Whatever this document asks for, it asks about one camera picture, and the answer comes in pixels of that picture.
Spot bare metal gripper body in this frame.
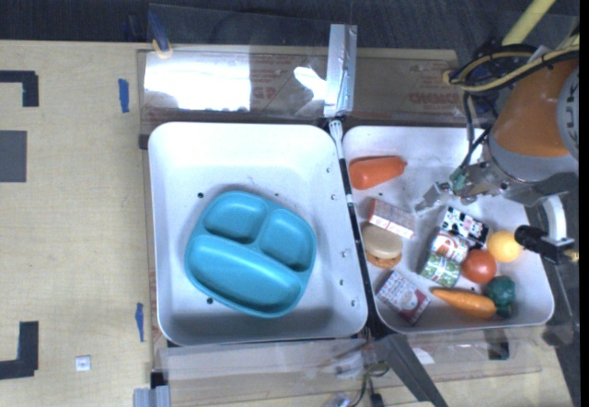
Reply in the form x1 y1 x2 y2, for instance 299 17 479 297
448 160 513 204

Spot black and white carton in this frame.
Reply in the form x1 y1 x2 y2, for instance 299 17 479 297
440 206 491 246

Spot white plastic tray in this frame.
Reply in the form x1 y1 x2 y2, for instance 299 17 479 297
341 125 556 335
146 121 370 347

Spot white and orange carton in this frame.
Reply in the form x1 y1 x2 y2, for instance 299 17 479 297
367 198 416 240

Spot red and white can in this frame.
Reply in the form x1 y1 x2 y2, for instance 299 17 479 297
429 231 471 264

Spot yellow orange fruit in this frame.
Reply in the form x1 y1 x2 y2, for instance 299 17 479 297
486 229 524 264

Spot orange sausage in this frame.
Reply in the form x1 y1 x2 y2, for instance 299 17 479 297
348 155 409 192

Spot red tomato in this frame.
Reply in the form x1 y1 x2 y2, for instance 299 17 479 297
460 249 499 285

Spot green and white can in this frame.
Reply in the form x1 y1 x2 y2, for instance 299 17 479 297
418 251 462 289

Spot green broccoli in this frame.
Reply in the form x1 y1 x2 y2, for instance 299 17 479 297
482 274 518 320

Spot orange carrot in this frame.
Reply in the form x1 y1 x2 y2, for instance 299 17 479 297
430 286 499 320

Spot red and white carton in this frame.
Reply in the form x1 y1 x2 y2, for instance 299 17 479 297
375 270 433 326

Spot blue divided plate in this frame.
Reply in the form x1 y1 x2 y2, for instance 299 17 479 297
183 190 318 320

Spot black cylinder on white bracket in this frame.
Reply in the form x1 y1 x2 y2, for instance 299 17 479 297
514 192 577 266

